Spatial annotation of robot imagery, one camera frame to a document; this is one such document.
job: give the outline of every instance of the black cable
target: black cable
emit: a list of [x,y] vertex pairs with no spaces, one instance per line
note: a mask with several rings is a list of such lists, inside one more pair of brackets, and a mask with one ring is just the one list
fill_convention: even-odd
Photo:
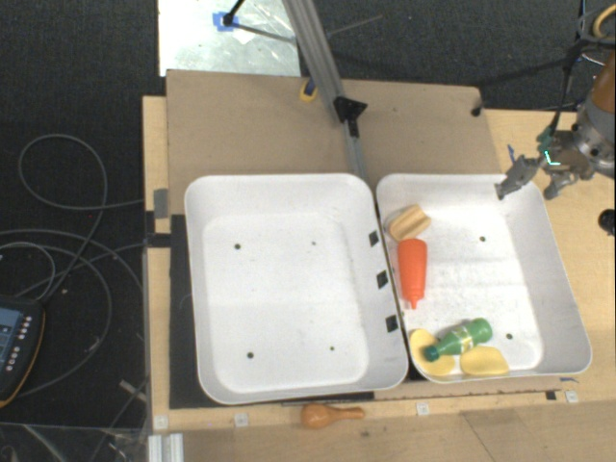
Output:
[[[94,262],[98,262],[99,260],[102,260],[104,258],[109,258],[109,257],[114,257],[115,258],[115,254],[120,252],[120,251],[127,251],[127,250],[132,250],[135,248],[143,248],[143,244],[139,243],[139,244],[128,244],[126,246],[121,246],[120,248],[116,248],[114,250],[114,253],[101,253],[100,255],[97,255],[95,257],[89,258],[88,262],[90,262],[91,264],[93,264]],[[77,264],[73,270],[78,270],[80,268],[82,268],[85,264]],[[58,272],[58,275],[62,275],[64,273],[67,273],[67,270],[63,270],[62,272]],[[37,282],[36,284],[33,284],[32,286],[30,286],[30,288],[22,291],[21,293],[19,293],[19,295],[16,295],[14,297],[21,297],[22,294],[28,293],[30,291],[32,291],[33,289],[42,286],[43,284],[45,284],[47,281],[49,281],[50,279],[43,279],[40,280],[39,282]],[[140,291],[143,290],[141,282],[137,282],[137,286],[139,287]]]
[[[105,201],[101,205],[82,206],[82,205],[61,204],[61,203],[54,202],[53,200],[49,200],[48,198],[45,198],[39,195],[37,192],[35,192],[34,189],[32,189],[32,187],[30,187],[30,185],[26,181],[26,178],[23,174],[23,158],[26,156],[26,153],[37,143],[42,142],[42,141],[51,141],[53,139],[61,139],[65,141],[73,141],[75,143],[78,143],[79,145],[84,147],[96,160],[96,162],[98,163],[98,167],[100,167],[101,173],[103,173],[103,193],[105,194],[103,198]],[[107,169],[105,169],[102,159],[100,158],[98,153],[93,149],[93,147],[91,147],[87,142],[84,142],[81,139],[78,139],[70,135],[63,135],[63,134],[45,135],[42,137],[37,137],[33,141],[30,141],[29,143],[26,144],[26,146],[21,150],[21,153],[19,154],[19,160],[17,161],[17,170],[18,170],[19,180],[21,181],[21,184],[30,193],[30,195],[33,196],[36,200],[46,205],[49,205],[51,207],[55,207],[56,209],[64,209],[66,211],[102,211],[105,209],[116,209],[119,207],[127,207],[130,205],[138,205],[138,204],[143,203],[143,199],[140,198],[138,200],[130,200],[128,202],[107,204],[108,178],[107,178]]]
[[[49,265],[51,267],[51,275],[50,277],[48,277],[47,279],[43,281],[43,284],[45,282],[47,283],[47,287],[37,297],[33,297],[34,301],[39,301],[40,299],[43,299],[47,295],[47,292],[51,288],[51,285],[53,284],[54,279],[56,278],[56,275],[57,275],[56,274],[56,262],[54,262],[54,259],[49,254],[49,252],[45,248],[40,246],[39,244],[34,244],[30,242],[12,242],[12,243],[0,245],[0,251],[4,249],[10,249],[10,248],[34,248],[38,250],[39,252],[41,252],[45,256],[45,258],[49,261]],[[18,295],[15,295],[14,297],[26,295],[28,292],[32,291],[33,289],[35,288],[28,288],[26,290],[23,290]]]
[[[58,253],[63,253],[65,255],[69,255],[69,256],[74,256],[75,253],[69,250],[66,250],[64,248],[57,248],[55,246],[47,246],[47,245],[42,245],[43,248],[45,248],[46,250],[49,251],[55,251]],[[55,385],[61,381],[63,381],[64,379],[68,378],[69,376],[71,376],[72,374],[74,374],[75,372],[77,372],[80,368],[82,368],[86,363],[88,363],[88,361],[91,359],[91,357],[98,351],[98,349],[101,348],[101,346],[103,345],[105,339],[107,338],[107,335],[109,334],[109,329],[111,328],[111,324],[112,324],[112,313],[113,313],[113,304],[112,304],[112,294],[111,291],[109,290],[109,285],[107,284],[107,281],[105,280],[105,277],[103,276],[103,274],[100,272],[100,270],[98,270],[93,264],[91,264],[88,260],[86,260],[83,257],[78,257],[77,260],[82,261],[82,263],[86,266],[88,266],[88,268],[94,272],[94,274],[96,275],[96,277],[98,277],[98,280],[100,281],[100,283],[103,286],[103,290],[105,291],[105,298],[107,301],[107,319],[105,320],[105,325],[103,328],[103,331],[100,335],[100,337],[98,338],[96,344],[94,344],[88,351],[88,354],[86,354],[86,356],[84,356],[84,358],[79,361],[75,366],[73,366],[70,370],[68,370],[67,372],[64,372],[63,374],[61,374],[60,376],[49,380],[41,385],[38,385],[35,388],[32,388],[28,391],[25,392],[20,392],[17,397],[18,398],[24,398],[27,396],[30,396],[31,394],[35,394],[36,392],[39,392],[43,389],[46,389],[48,387],[51,387],[52,385]]]
[[[116,426],[116,424],[119,421],[119,419],[126,412],[126,410],[129,408],[129,406],[133,403],[133,400],[135,400],[137,398],[137,396],[141,393],[141,390],[143,390],[145,388],[145,385],[147,385],[147,381],[148,380],[149,380],[149,376],[147,376],[145,378],[145,380],[135,389],[135,392],[133,392],[131,394],[131,396],[126,400],[126,402],[124,402],[124,405],[122,405],[120,410],[115,415],[114,420],[110,424],[109,428],[113,428],[113,427]],[[103,444],[105,443],[105,440],[107,440],[108,436],[109,435],[107,433],[105,433],[101,437],[100,441],[98,442],[98,444],[96,445],[96,447],[94,449],[94,452],[92,453],[92,455],[90,457],[89,462],[94,462],[94,459],[96,458],[96,455],[98,455],[98,452],[102,449]]]
[[[21,234],[43,234],[43,235],[51,235],[51,236],[62,236],[62,237],[72,238],[73,240],[80,240],[82,242],[87,240],[86,237],[78,235],[78,234],[75,234],[75,233],[67,233],[65,231],[56,231],[56,230],[53,230],[53,229],[39,229],[39,228],[36,228],[36,229],[11,229],[9,231],[0,231],[0,237],[12,236],[12,235],[21,235]],[[115,250],[109,248],[108,246],[105,246],[104,244],[98,242],[97,240],[90,239],[90,244],[100,248],[105,253],[108,253],[109,256],[113,256],[115,258],[115,260],[126,269],[126,271],[129,273],[129,275],[131,276],[131,278],[133,279],[133,281],[135,282],[137,287],[140,289],[140,291],[142,291],[143,287],[141,285],[141,281],[140,281],[139,277],[131,269],[131,267],[128,265],[128,263],[118,254],[118,252],[119,251],[124,251],[124,250],[132,248],[132,247],[143,247],[144,244],[130,244],[130,245],[127,245],[127,246],[122,246],[121,248],[117,248]],[[64,270],[62,272],[58,272],[58,275],[61,275],[61,274],[64,274],[64,273],[67,273],[67,270]],[[24,290],[24,292],[31,291],[35,287],[41,286],[42,284],[43,284],[42,281],[38,282],[35,286],[33,286],[31,288],[28,288],[27,290]]]
[[496,84],[500,84],[501,82],[507,82],[507,81],[511,81],[514,79],[521,79],[522,77],[527,77],[527,75],[534,75],[543,70],[550,70],[552,68],[556,68],[557,66],[563,66],[564,63],[565,63],[565,59],[561,58],[558,60],[552,60],[551,62],[546,62],[544,64],[528,66],[520,70],[503,73],[502,75],[498,75],[496,77],[489,77],[487,79],[477,81],[474,83],[474,86],[477,88],[483,89],[488,86],[494,86]]
[[56,446],[53,445],[46,436],[27,424],[24,424],[23,428],[49,451],[54,460],[57,462],[68,462],[68,459],[58,451]]
[[586,41],[585,39],[578,39],[574,43],[574,45],[571,48],[569,48],[569,50],[567,50],[567,55],[565,56],[563,66],[562,66],[563,78],[562,78],[562,89],[560,91],[560,100],[558,101],[558,107],[556,108],[554,117],[552,118],[550,125],[548,125],[548,128],[550,129],[550,136],[553,136],[553,134],[556,131],[556,128],[558,127],[558,121],[560,120],[560,114],[562,113],[563,105],[565,104],[565,99],[567,98],[567,92],[569,92],[571,73],[573,71],[573,68],[579,56],[581,55],[583,49],[586,46],[588,46],[588,44],[590,43]]

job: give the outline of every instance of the metal bracket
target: metal bracket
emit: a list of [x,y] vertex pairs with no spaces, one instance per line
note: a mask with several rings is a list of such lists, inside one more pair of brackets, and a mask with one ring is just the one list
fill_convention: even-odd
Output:
[[348,130],[352,137],[359,139],[359,128],[357,127],[357,118],[364,113],[368,108],[366,103],[360,103],[354,99],[348,99],[344,96],[338,96],[334,99],[334,108],[341,123],[348,123]]
[[165,415],[154,416],[154,429],[168,429],[169,417]]
[[250,425],[250,418],[245,412],[239,412],[233,417],[235,427],[247,427]]
[[565,399],[570,404],[579,402],[578,392],[575,390],[565,390]]
[[149,462],[184,462],[184,437],[182,433],[150,435],[147,450]]
[[427,402],[417,402],[415,404],[418,416],[428,416],[430,414],[430,407]]

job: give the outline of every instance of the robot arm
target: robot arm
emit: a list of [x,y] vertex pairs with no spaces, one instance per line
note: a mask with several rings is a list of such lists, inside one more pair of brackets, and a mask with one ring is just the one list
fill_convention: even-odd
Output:
[[[607,41],[607,45],[612,48],[613,43],[613,38]],[[582,47],[583,41],[573,48],[573,55],[570,53],[569,56],[570,66],[573,66]],[[557,197],[564,187],[573,185],[579,179],[590,180],[595,172],[614,179],[614,68],[612,51],[592,90],[579,107],[577,120],[571,130],[555,130],[557,114],[551,125],[537,138],[539,156],[534,159],[520,156],[506,172],[502,183],[496,185],[499,199],[519,190],[539,169],[543,169],[551,178],[544,190],[548,200]],[[605,211],[600,219],[601,227],[611,235],[614,234],[613,221],[612,210]]]

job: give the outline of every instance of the cardboard sheet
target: cardboard sheet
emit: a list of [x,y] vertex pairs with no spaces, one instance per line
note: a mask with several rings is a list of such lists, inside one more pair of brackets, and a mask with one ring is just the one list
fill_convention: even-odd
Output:
[[474,462],[612,460],[616,403],[542,405],[460,414],[299,426],[299,414],[280,426],[187,432],[185,459],[219,462],[390,461]]
[[[288,81],[279,78],[271,79],[272,84],[278,88],[283,87],[281,84]],[[406,85],[406,87],[411,89],[416,86]],[[451,89],[457,90],[460,94],[465,94],[468,91],[464,88]],[[439,90],[442,94],[449,93],[449,88],[439,87]],[[290,103],[295,104],[295,91],[291,87],[288,87],[288,91],[293,93],[290,97]],[[463,103],[463,101],[460,101],[461,106],[458,111],[465,113],[466,104]],[[319,102],[313,103],[313,106],[318,107],[319,105]],[[373,107],[373,104],[370,105],[360,122],[368,118],[367,114]],[[167,187],[166,110],[167,100],[165,98],[144,98],[145,191],[150,204],[148,208],[150,211],[153,206],[153,191]],[[550,113],[537,112],[487,111],[485,114],[490,121],[492,134],[499,147],[497,154],[500,155],[503,167],[509,164],[507,144],[514,145],[516,151],[520,153],[533,152],[536,144],[534,137],[529,132],[540,132],[552,118]],[[447,120],[456,123],[456,118],[447,118]],[[574,121],[575,116],[573,114],[564,114],[561,118],[561,126],[565,128]],[[366,134],[363,132],[364,150],[366,150],[365,137]],[[202,141],[197,144],[203,148],[206,147],[206,144]],[[176,164],[178,162],[180,164],[176,168],[181,171],[186,163],[181,158],[176,161]],[[481,162],[489,163],[489,159],[484,156]],[[540,188],[547,184],[546,178],[544,176],[536,178],[535,181]],[[263,457],[261,458],[263,460],[268,459],[272,449],[280,451],[283,448],[290,450],[295,459],[297,459],[297,454],[301,452],[305,453],[307,460],[315,460],[319,455],[322,455],[320,449],[329,454],[332,443],[346,446],[350,439],[359,444],[358,449],[361,450],[361,453],[365,453],[366,447],[375,447],[374,460],[379,459],[378,457],[380,459],[387,458],[387,450],[383,450],[383,447],[390,448],[398,457],[404,453],[405,449],[412,456],[417,457],[419,456],[418,444],[414,439],[409,439],[409,436],[417,432],[423,442],[425,439],[420,426],[409,424],[413,423],[414,420],[421,423],[421,426],[427,427],[426,420],[443,419],[443,413],[514,407],[528,429],[537,437],[538,441],[543,443],[542,447],[548,451],[553,460],[581,460],[584,456],[587,457],[588,453],[592,453],[597,460],[609,460],[609,455],[614,452],[614,437],[611,436],[611,433],[613,431],[612,420],[615,419],[614,409],[616,408],[614,402],[616,382],[614,382],[613,368],[615,350],[613,320],[614,241],[607,238],[599,230],[596,216],[601,210],[609,206],[610,200],[613,204],[613,181],[599,177],[591,183],[568,189],[561,197],[548,204],[554,233],[574,288],[580,312],[593,344],[593,363],[585,374],[562,378],[562,382],[557,377],[545,376],[451,385],[417,381],[404,382],[390,391],[376,393],[376,401],[364,403],[365,408],[370,411],[370,418],[380,425],[379,430],[383,433],[382,440],[379,438],[380,444],[374,439],[374,432],[364,425],[360,427],[354,423],[337,423],[329,430],[313,433],[298,428],[296,423],[299,407],[281,407],[273,404],[245,406],[242,407],[242,412],[249,413],[251,426],[263,426],[263,428],[247,431],[235,430],[233,433],[224,429],[195,432],[197,441],[207,440],[208,451],[204,451],[201,444],[197,444],[195,447],[201,458],[203,453],[218,453],[217,449],[222,449],[225,453],[228,450],[235,451],[235,447],[229,445],[229,440],[233,441],[234,438],[236,443],[245,446],[245,452],[238,448],[238,452],[241,451],[242,454],[246,455],[245,460],[259,459],[259,457],[255,457],[255,446],[263,447]],[[156,219],[156,221],[157,232],[168,232],[168,219]],[[167,225],[167,231],[165,231],[165,228],[158,227],[158,223],[161,221]],[[584,247],[579,246],[579,241],[585,241]],[[150,248],[147,251],[152,411],[156,420],[162,419],[168,422],[168,428],[159,426],[157,430],[178,431],[227,427],[233,422],[233,414],[235,413],[233,410],[169,409],[169,253],[170,251],[165,248]],[[563,388],[575,389],[579,395],[580,403],[563,403],[564,395],[561,392]],[[550,394],[549,398],[555,398],[555,400],[548,400],[547,396],[543,394],[546,391]],[[420,398],[430,399],[430,412],[435,414],[434,417],[408,417],[409,414],[416,412],[416,406],[414,400],[405,399]],[[404,416],[397,418],[399,423],[392,419],[392,417],[399,416]],[[454,414],[453,417],[461,419],[462,415]],[[462,431],[460,431],[459,439],[456,438],[456,440],[451,440],[450,437],[452,433],[458,432],[457,428],[451,431],[448,426],[443,426],[444,431],[442,435],[439,434],[439,439],[451,441],[447,446],[449,455],[452,452],[458,455],[462,453],[466,455],[467,452],[464,450],[471,450],[473,446],[477,447],[471,441],[475,437],[468,437],[471,429],[469,421],[473,420],[461,420],[457,425]],[[399,424],[399,431],[394,432],[394,424]],[[350,439],[342,440],[340,430],[346,429],[346,426]],[[507,423],[502,427],[505,430],[509,429]],[[369,432],[371,436],[365,437],[364,433],[368,434]],[[245,438],[243,436],[241,440],[238,439],[239,433],[246,435]],[[287,443],[287,437],[283,436],[282,433],[289,435],[300,433],[302,436],[311,436],[312,439],[308,443],[313,449],[305,452],[303,449],[298,449],[297,445]],[[210,440],[219,443],[211,444],[209,443]],[[272,440],[272,445],[263,446],[264,440]],[[316,447],[312,445],[313,442],[318,442]],[[428,449],[429,447],[439,447],[439,445],[420,444],[420,448]],[[471,453],[477,457],[474,450],[471,450]],[[340,458],[337,456],[339,454],[335,454],[331,459],[355,460],[356,454],[357,452],[351,448],[347,450],[346,458]],[[479,457],[476,460],[494,460],[490,458],[487,452],[483,452],[481,455],[484,458]],[[244,460],[241,457],[221,457],[220,460],[231,459],[235,461]]]
[[[348,171],[340,123],[298,94],[303,79],[171,70],[167,74],[169,197],[183,214],[192,180],[207,174]],[[369,104],[359,118],[372,188],[393,172],[496,173],[473,88],[344,81]]]

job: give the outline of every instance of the toy bottle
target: toy bottle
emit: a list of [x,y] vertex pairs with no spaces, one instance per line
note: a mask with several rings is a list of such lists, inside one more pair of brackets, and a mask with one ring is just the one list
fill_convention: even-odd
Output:
[[435,346],[426,347],[423,356],[428,361],[436,361],[442,355],[463,354],[490,339],[492,339],[490,323],[486,319],[474,319],[466,325],[455,327]]

